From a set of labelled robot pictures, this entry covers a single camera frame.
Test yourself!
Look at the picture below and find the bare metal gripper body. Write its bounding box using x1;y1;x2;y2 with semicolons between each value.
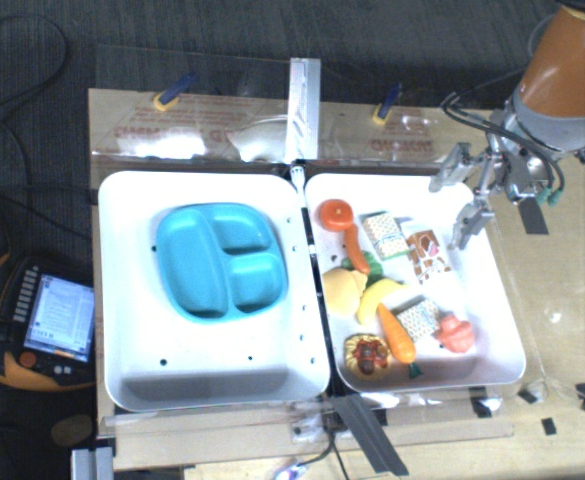
471;110;554;205

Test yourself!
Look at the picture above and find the brown and white carton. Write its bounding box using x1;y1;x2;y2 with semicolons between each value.
403;227;453;286

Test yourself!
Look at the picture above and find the white plastic tray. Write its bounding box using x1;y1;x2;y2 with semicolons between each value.
303;172;528;395
97;169;332;413

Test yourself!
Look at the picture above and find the white patterned carton blue band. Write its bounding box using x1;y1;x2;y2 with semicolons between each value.
361;211;410;262

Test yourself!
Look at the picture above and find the brown cardboard board red print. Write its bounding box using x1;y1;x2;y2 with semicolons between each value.
87;87;585;472

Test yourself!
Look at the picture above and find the green toy vegetable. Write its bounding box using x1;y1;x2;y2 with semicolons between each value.
355;250;385;289

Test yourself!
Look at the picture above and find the pink toy food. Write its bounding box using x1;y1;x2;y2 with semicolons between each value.
433;313;476;355

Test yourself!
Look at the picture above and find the orange toy sausage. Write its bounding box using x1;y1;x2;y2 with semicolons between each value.
343;223;372;276

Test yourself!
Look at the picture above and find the orange round toy fruit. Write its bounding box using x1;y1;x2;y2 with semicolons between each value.
318;198;356;233

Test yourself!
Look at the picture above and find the yellow banana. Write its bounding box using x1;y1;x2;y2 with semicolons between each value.
356;277;406;326

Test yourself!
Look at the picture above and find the orange carrot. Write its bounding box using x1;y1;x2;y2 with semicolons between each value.
376;302;424;381

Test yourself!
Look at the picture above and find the beige toy bread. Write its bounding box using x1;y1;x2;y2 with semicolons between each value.
320;266;369;319

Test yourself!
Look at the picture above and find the yellow round pastry brown topping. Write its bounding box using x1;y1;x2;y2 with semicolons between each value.
343;333;393;382

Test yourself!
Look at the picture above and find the blue divided plate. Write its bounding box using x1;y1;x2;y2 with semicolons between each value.
154;202;290;325

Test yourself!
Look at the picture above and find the black block with thin wires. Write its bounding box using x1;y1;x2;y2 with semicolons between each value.
320;409;344;434

